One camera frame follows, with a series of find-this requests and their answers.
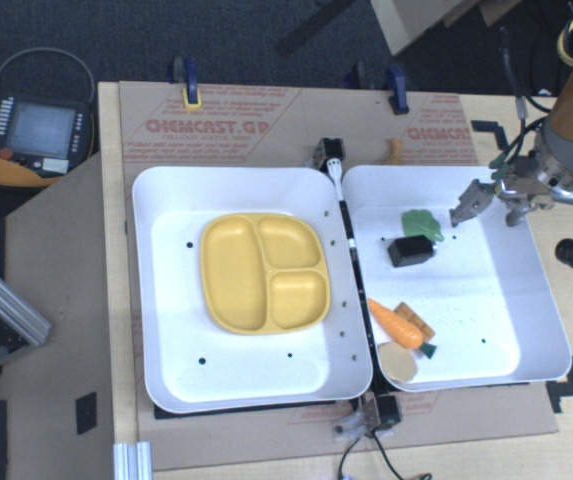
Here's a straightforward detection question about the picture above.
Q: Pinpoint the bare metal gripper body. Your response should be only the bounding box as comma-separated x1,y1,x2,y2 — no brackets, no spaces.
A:
494,156,573,207

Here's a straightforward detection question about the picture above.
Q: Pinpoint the tan curved toy food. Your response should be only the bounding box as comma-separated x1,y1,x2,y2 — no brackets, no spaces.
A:
382,137,405,166

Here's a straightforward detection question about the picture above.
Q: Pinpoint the black box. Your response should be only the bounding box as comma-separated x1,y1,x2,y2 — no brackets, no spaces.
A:
386,234,438,269

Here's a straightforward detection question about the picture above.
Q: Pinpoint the tan round biscuit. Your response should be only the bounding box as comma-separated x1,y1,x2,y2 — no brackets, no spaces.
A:
376,341,420,384

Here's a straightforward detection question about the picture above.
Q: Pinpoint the yellow divided plate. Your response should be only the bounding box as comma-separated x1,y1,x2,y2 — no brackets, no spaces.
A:
198,212,331,337

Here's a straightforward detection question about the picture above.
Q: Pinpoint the brown cardboard board red print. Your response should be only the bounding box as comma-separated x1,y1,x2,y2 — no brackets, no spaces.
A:
117,80,561,472

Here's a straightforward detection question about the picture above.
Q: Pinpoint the green toy lettuce leaf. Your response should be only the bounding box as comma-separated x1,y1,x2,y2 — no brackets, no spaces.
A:
400,208,446,244

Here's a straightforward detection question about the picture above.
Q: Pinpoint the brown ridged biscuit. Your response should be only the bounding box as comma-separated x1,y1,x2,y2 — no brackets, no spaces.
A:
392,301,437,342

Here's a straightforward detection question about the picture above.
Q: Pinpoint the white plastic tray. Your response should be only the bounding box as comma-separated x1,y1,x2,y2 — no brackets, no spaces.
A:
131,165,374,415
340,163,573,394

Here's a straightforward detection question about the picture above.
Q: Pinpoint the orange carrot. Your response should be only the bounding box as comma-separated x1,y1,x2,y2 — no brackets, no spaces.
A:
366,297,438,361

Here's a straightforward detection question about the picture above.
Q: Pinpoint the thin black and white rod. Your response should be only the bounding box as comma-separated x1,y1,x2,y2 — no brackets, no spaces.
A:
326,158,383,395

